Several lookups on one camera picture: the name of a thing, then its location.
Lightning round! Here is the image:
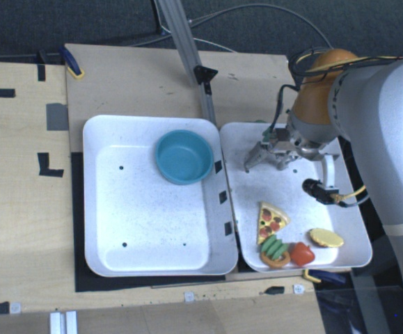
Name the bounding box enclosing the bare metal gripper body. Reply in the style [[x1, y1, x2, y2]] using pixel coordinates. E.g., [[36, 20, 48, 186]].
[[264, 127, 328, 161]]

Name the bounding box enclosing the orange ring pretzel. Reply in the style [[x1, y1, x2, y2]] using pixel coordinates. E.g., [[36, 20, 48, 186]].
[[260, 250, 292, 270]]

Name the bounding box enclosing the green pea pod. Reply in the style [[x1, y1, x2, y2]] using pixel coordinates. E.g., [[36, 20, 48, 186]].
[[260, 234, 290, 261]]

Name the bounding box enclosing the black cylinder on white bracket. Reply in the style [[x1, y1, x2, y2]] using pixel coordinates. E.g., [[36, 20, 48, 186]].
[[301, 153, 340, 205]]

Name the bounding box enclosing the blue bowl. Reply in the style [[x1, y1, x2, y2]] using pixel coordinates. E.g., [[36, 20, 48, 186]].
[[154, 129, 215, 186]]

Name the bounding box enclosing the yellow round biscuit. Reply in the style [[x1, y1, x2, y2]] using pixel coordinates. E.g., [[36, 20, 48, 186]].
[[308, 227, 345, 249]]

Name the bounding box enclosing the yellow pizza slice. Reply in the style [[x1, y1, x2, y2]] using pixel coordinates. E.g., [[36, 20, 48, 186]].
[[256, 201, 292, 246]]

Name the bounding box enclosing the red pepper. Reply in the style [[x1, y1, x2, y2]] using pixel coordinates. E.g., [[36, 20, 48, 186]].
[[288, 241, 317, 268]]

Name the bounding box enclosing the white plastic tray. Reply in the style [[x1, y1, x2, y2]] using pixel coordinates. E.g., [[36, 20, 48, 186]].
[[219, 121, 374, 273], [82, 114, 239, 278]]

